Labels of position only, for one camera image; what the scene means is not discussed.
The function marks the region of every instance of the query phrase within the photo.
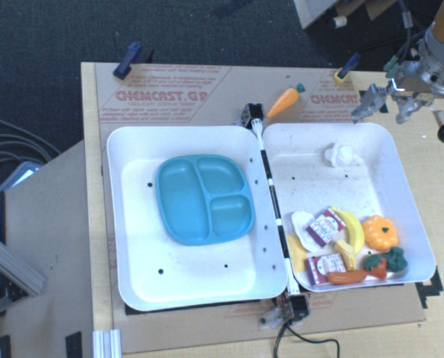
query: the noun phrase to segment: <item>blue divided plate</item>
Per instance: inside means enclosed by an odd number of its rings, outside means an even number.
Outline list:
[[[185,245],[237,239],[254,224],[254,205],[241,168],[221,155],[175,157],[157,170],[157,202],[170,235]]]

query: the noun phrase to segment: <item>wooden table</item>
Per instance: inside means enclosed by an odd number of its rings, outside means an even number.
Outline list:
[[[90,232],[90,260],[94,330],[113,329],[101,147],[94,63],[83,63],[84,143]],[[380,72],[352,72],[356,91],[371,83],[385,86]],[[437,139],[439,123],[434,115],[444,111],[444,99],[424,107],[403,125],[397,125],[395,104],[388,98],[389,113],[367,119],[384,126],[393,136],[411,192],[425,226],[443,283],[440,296],[428,298],[426,321],[330,333],[310,334],[311,339],[337,339],[342,357],[444,357],[444,144]],[[274,339],[257,339],[194,348],[129,354],[127,357],[272,357]],[[286,333],[280,357],[335,357],[334,344],[312,345]]]

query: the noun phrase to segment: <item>sausage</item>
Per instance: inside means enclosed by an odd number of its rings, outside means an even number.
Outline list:
[[[330,271],[328,273],[328,281],[334,285],[346,285],[350,283],[360,283],[367,276],[364,269],[355,271]]]

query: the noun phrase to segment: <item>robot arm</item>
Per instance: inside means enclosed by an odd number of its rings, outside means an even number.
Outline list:
[[[403,10],[404,23],[410,18],[405,13]],[[384,67],[387,78],[390,78],[387,87],[371,84],[361,97],[360,105],[351,111],[353,123],[381,109],[388,95],[398,105],[396,121],[399,124],[408,121],[410,115],[421,107],[432,104],[435,98],[444,98],[444,0],[434,21],[417,43],[416,59],[404,60],[410,41],[401,49],[400,58],[394,56]]]

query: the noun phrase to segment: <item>banana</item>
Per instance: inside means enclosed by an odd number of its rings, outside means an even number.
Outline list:
[[[353,213],[338,210],[336,207],[331,207],[331,209],[345,222],[349,234],[349,244],[354,249],[354,255],[357,255],[364,246],[363,225]]]

